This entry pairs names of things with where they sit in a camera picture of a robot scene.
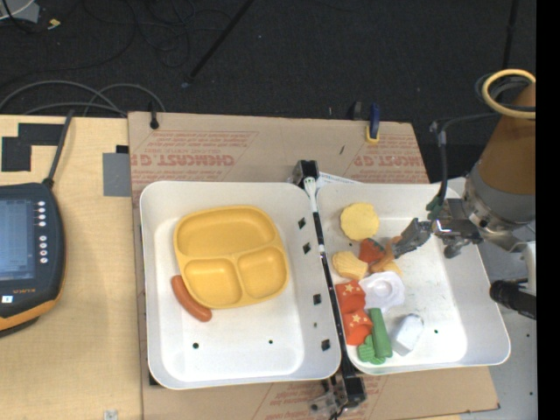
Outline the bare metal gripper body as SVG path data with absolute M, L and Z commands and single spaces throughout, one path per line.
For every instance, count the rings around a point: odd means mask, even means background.
M 454 258 L 463 247 L 481 242 L 508 253 L 521 253 L 535 241 L 515 233 L 527 227 L 528 221 L 501 214 L 477 199 L 435 198 L 430 204 L 430 222 L 433 234 L 444 244 L 446 258 Z

